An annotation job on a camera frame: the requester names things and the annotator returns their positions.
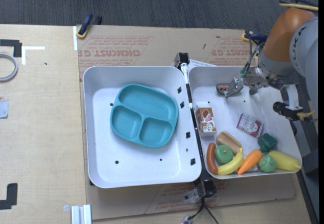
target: toy carrot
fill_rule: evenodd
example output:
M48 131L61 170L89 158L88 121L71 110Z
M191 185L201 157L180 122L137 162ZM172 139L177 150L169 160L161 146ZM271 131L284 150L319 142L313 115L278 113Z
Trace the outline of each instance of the toy carrot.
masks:
M255 164L259 163L262 158L262 152L259 149L252 150L239 167L237 174L243 174Z

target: blue plate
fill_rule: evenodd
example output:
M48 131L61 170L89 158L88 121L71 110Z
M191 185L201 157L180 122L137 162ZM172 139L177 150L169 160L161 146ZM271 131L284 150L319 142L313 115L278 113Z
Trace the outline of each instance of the blue plate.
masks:
M130 142L150 148L171 139L178 106L169 95L140 84L128 84L118 93L110 115L112 131Z

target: metal ring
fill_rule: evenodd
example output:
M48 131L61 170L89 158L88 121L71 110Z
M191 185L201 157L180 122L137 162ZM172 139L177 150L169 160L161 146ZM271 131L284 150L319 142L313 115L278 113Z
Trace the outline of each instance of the metal ring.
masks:
M0 58L1 57L11 60L12 63L14 64L14 66L15 66L14 71L9 76L0 77L0 82L7 82L7 81L13 79L14 76L17 74L17 71L18 71L18 63L17 63L16 59L13 56L9 55L9 54L0 53Z

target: yellow banana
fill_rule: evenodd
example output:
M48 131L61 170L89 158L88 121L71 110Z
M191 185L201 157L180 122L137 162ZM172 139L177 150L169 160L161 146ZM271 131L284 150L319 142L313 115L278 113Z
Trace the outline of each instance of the yellow banana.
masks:
M226 174L233 173L242 165L243 161L244 161L243 148L240 148L239 152L234 156L234 158L231 161L218 167L217 174L226 175Z

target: cardboard sheet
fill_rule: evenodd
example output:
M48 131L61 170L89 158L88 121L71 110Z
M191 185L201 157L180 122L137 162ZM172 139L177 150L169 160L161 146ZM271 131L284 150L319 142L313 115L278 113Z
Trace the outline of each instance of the cardboard sheet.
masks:
M82 121L85 151L87 203L93 219L181 211L199 208L185 204L183 194L192 183L100 189L88 177L87 144L82 76L92 66L167 66L178 53L217 66L243 66L249 44L241 40L244 30L175 29L129 26L91 26L85 39L77 40ZM207 199L209 207L293 198L289 174L232 180L214 180L217 194Z

